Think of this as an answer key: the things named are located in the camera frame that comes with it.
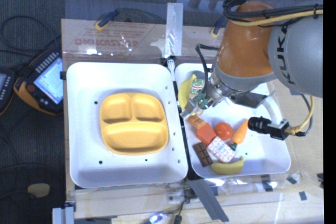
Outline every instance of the screen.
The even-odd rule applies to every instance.
[[[60,72],[62,59],[59,57],[34,81],[34,84],[56,104],[63,99],[63,80],[60,78]]]
[[[4,85],[6,77],[7,77],[6,74],[0,74],[0,90],[2,86]]]

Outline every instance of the yellow cable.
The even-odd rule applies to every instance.
[[[323,14],[323,10],[319,9],[317,11],[309,11],[309,12],[298,12],[298,13],[292,13],[288,15],[282,15],[279,17],[275,18],[269,18],[269,19],[263,19],[263,20],[257,20],[253,22],[240,22],[236,20],[232,20],[233,23],[241,26],[256,26],[256,25],[263,25],[263,24],[269,24],[269,23],[274,23],[278,22],[281,20],[288,20],[288,19],[293,19],[293,18],[298,18],[298,17],[307,17],[307,16],[313,16],[314,14]]]
[[[285,132],[289,133],[291,135],[296,135],[296,133],[300,132],[302,130],[302,128],[307,125],[307,123],[309,122],[311,116],[313,115],[313,110],[314,110],[314,99],[313,96],[310,96],[310,110],[309,113],[306,117],[306,119],[298,126],[294,126],[294,127],[288,127]]]

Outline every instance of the red tomato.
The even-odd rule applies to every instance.
[[[230,124],[219,122],[215,127],[216,135],[222,140],[228,140],[233,135],[233,129]]]

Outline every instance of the robotic arm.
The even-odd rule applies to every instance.
[[[323,5],[275,8],[262,1],[225,0],[223,8],[229,21],[210,70],[199,51],[208,47],[196,46],[209,79],[181,116],[188,118],[223,98],[251,108],[263,104],[271,120],[250,118],[249,128],[284,140],[289,123],[272,96],[251,91],[277,78],[291,90],[323,98]]]

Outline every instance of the carrot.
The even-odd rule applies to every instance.
[[[247,123],[248,120],[245,120],[234,132],[234,134],[232,135],[232,142],[239,145],[244,141],[248,129]]]

